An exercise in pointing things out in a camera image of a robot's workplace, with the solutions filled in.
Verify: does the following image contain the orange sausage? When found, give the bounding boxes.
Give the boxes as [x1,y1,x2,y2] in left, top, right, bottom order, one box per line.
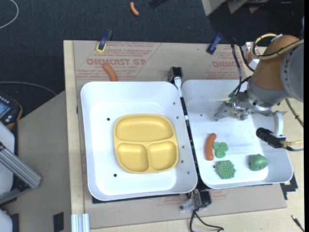
[205,132,217,161]
[102,63,118,82]
[129,1,140,17]

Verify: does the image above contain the brown cardboard board red print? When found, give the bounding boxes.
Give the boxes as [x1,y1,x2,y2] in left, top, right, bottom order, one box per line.
[72,40,288,229]

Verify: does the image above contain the green broccoli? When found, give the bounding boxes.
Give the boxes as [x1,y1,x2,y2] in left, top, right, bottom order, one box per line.
[212,142,229,159]

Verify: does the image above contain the black block with thin wires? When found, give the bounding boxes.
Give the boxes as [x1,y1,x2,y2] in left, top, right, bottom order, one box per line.
[179,189,213,214]
[166,66,183,82]

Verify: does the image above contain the black cylinder on white bracket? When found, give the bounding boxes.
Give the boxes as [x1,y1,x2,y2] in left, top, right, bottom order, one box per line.
[255,111,288,149]

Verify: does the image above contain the yellow divided plate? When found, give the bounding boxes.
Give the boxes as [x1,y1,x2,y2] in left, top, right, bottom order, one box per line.
[112,114,180,174]

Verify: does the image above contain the white plastic tray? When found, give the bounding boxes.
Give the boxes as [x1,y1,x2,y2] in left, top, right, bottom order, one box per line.
[80,81,198,201]
[181,79,294,189]

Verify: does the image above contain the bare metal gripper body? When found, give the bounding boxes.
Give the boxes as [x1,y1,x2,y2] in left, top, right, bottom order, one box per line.
[225,90,276,117]

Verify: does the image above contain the green grapes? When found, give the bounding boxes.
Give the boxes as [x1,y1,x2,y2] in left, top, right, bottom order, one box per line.
[215,160,237,180]

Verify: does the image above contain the green pear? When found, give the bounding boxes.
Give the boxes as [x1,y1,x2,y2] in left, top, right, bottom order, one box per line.
[249,154,269,172]

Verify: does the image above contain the thin black and white rod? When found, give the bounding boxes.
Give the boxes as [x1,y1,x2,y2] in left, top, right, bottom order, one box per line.
[174,76,201,191]

